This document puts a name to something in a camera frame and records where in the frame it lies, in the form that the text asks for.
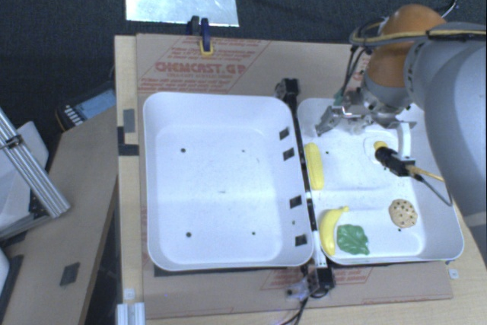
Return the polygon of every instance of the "cardboard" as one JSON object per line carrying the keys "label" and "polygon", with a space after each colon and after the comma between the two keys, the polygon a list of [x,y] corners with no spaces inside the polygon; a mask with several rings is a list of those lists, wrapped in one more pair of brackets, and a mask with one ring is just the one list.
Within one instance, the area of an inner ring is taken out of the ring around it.
{"label": "cardboard", "polygon": [[[155,269],[146,247],[145,159],[141,108],[157,91],[272,95],[283,78],[298,78],[301,94],[332,97],[343,82],[349,45],[212,38],[215,54],[199,53],[198,37],[136,37],[143,301],[148,319],[278,311],[299,306],[289,285],[299,268],[167,273]],[[444,263],[340,268],[336,287],[309,307],[382,304],[452,298]]]}

